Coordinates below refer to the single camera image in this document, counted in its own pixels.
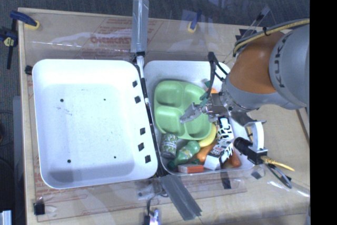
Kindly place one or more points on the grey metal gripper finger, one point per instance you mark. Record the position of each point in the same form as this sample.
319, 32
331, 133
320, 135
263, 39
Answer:
194, 107
189, 116

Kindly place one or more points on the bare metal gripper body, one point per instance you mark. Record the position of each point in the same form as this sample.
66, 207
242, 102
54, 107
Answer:
216, 104

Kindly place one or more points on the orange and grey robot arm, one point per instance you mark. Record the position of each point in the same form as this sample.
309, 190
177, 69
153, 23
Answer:
263, 71

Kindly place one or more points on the orange round toy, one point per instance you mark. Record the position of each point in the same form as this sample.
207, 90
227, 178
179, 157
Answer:
213, 90

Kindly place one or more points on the green divided plate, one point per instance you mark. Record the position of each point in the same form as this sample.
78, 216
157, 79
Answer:
168, 97

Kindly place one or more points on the black and white cow-print carton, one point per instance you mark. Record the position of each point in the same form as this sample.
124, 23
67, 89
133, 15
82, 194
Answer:
226, 130

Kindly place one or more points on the yellow banana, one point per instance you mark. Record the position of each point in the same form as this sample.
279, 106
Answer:
208, 139

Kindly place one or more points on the green can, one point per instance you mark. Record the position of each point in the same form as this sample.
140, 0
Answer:
169, 145

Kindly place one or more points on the green plastic bottle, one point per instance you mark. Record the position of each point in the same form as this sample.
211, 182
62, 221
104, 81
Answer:
185, 152

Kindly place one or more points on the white plastic tray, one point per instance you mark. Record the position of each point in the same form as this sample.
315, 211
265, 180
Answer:
89, 123
179, 69

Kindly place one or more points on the orange carrot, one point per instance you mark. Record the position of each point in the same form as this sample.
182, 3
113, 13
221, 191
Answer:
204, 154

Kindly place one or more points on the white carton with orange print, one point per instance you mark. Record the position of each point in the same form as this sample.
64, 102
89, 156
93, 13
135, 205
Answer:
219, 154

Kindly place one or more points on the red box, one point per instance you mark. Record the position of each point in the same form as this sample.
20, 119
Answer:
190, 168

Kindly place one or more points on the orange-brown sausage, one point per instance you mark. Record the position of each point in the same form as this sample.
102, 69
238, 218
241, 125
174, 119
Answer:
235, 160

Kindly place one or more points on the brown board with red print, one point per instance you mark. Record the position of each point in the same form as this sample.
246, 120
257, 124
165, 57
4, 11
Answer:
79, 39

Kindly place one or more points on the black cylinder on white bracket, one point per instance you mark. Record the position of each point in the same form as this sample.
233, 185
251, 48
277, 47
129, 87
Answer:
248, 148

